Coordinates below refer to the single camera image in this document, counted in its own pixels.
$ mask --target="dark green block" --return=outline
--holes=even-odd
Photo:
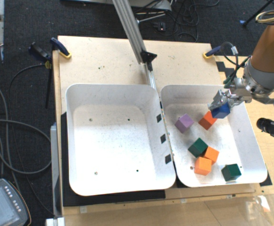
[[[188,151],[190,151],[192,153],[192,155],[194,155],[195,157],[198,157],[205,152],[207,147],[208,147],[208,145],[205,142],[203,142],[203,140],[201,138],[198,138],[195,141],[195,143],[193,143],[188,148]]]
[[[222,174],[225,178],[225,181],[232,181],[241,176],[240,168],[237,164],[226,165],[222,169]]]

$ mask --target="purple cube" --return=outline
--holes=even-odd
[[[194,121],[192,118],[190,118],[188,114],[185,114],[184,116],[180,117],[174,125],[181,133],[184,133],[193,123]]]

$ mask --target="black bracket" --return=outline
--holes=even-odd
[[[142,51],[141,57],[142,57],[143,63],[147,64],[148,70],[152,71],[151,62],[157,57],[157,55],[150,52]]]

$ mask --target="orange cube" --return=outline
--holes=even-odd
[[[208,146],[203,157],[210,159],[213,165],[214,163],[216,163],[219,153],[220,152],[218,150]]]
[[[201,175],[208,175],[211,172],[211,160],[204,158],[204,157],[199,157],[195,161],[195,166],[194,166],[194,173],[201,174]]]
[[[214,122],[216,122],[217,118],[213,118],[211,111],[208,111],[204,117],[199,121],[199,124],[208,130]]]

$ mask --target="blue cube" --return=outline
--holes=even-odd
[[[213,111],[211,111],[211,114],[212,114],[213,118],[223,119],[227,115],[230,114],[230,107],[229,107],[228,103],[226,103],[226,104],[222,105],[221,107],[216,108]]]

